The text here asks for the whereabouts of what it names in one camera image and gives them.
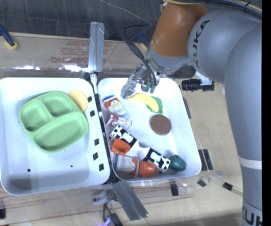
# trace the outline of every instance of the white wire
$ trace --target white wire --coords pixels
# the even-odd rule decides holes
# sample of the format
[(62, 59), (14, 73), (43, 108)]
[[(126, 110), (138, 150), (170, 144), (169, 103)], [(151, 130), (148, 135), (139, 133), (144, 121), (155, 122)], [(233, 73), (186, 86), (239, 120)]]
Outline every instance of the white wire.
[(136, 15), (136, 14), (134, 14), (134, 13), (132, 13), (132, 12), (129, 12), (128, 10), (126, 10), (126, 9), (124, 9), (124, 8), (115, 6), (115, 5), (110, 4), (110, 3), (106, 2), (106, 1), (103, 1), (103, 0), (98, 0), (98, 1), (100, 1), (100, 2), (102, 2), (102, 3), (105, 3), (105, 4), (109, 5), (109, 6), (112, 6), (112, 7), (114, 7), (114, 8), (121, 9), (121, 10), (123, 10), (123, 11), (125, 11), (125, 12), (127, 12), (127, 13), (129, 13), (129, 14), (131, 14), (131, 15), (133, 15), (133, 16), (135, 16), (135, 17), (137, 17), (137, 18), (139, 18), (139, 19), (141, 19), (141, 20), (143, 20), (143, 21), (145, 21), (145, 22), (147, 22), (147, 23), (151, 23), (151, 22), (149, 22), (148, 20), (143, 19), (143, 18), (139, 17), (138, 15)]

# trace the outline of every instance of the white tray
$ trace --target white tray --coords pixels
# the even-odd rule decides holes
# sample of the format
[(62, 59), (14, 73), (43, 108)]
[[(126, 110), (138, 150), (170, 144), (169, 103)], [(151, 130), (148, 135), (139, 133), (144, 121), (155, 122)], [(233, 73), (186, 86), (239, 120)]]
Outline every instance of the white tray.
[[(45, 92), (58, 90), (69, 93), (72, 89), (79, 89), (87, 97), (92, 97), (85, 111), (89, 131), (63, 151), (53, 154), (42, 152), (21, 126), (19, 110), (28, 100)], [(106, 182), (109, 175), (110, 167), (95, 97), (87, 81), (77, 78), (0, 80), (0, 181), (9, 194), (95, 186)]]
[[(201, 170), (201, 160), (178, 85), (173, 80), (162, 78), (154, 93), (148, 93), (148, 95), (162, 100), (163, 115), (168, 117), (172, 123), (171, 132), (160, 136), (150, 128), (149, 124), (150, 117), (155, 113), (148, 110), (142, 102), (127, 101), (120, 97), (120, 90), (126, 82), (127, 78), (106, 78), (99, 82), (98, 91), (105, 122), (108, 121), (110, 114), (103, 106), (102, 100), (114, 94), (128, 113), (125, 118), (132, 120), (128, 133), (139, 141), (140, 146), (151, 147), (167, 158), (177, 154), (185, 160), (187, 166), (184, 171), (168, 169), (162, 174), (154, 173), (150, 178), (132, 177), (123, 173), (117, 173), (117, 177), (128, 182), (137, 182), (197, 175)], [(136, 92), (143, 93), (139, 85), (136, 87)], [(114, 127), (106, 126), (107, 135), (110, 135), (113, 129)], [(111, 152), (111, 156), (114, 160), (115, 153)]]

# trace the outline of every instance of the black connector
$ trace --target black connector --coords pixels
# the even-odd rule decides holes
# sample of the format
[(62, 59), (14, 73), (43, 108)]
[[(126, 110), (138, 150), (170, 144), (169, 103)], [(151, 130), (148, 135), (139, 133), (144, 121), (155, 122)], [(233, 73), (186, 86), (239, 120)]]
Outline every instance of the black connector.
[(111, 218), (111, 221), (113, 222), (113, 224), (114, 224), (115, 226), (123, 226), (123, 225), (121, 224), (121, 221), (120, 221), (120, 219), (119, 219), (119, 217), (118, 217), (118, 215), (117, 215), (116, 213), (112, 213), (112, 214), (110, 215), (110, 218)]
[(182, 89), (195, 91), (201, 89), (202, 91), (214, 91), (215, 84), (212, 81), (210, 85), (201, 85), (201, 80), (189, 79), (182, 81)]

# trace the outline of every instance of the blue and yellow clamp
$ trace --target blue and yellow clamp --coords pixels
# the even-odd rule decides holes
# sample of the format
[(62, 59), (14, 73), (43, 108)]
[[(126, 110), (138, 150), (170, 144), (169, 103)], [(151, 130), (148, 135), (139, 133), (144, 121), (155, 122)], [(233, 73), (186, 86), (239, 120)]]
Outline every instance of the blue and yellow clamp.
[(5, 39), (4, 44), (9, 48), (9, 49), (16, 49), (17, 48), (17, 43), (12, 39), (11, 35), (8, 33), (7, 29), (4, 28), (4, 26), (0, 25), (0, 35), (2, 35)]

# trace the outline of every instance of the blue clamp handle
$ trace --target blue clamp handle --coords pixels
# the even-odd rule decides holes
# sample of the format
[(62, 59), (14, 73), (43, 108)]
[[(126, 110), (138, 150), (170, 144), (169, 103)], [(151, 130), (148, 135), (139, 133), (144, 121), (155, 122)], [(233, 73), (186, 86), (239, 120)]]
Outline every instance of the blue clamp handle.
[(0, 34), (4, 37), (4, 39), (7, 41), (7, 43), (10, 46), (15, 46), (15, 43), (11, 37), (11, 35), (8, 33), (8, 31), (2, 26), (0, 25)]

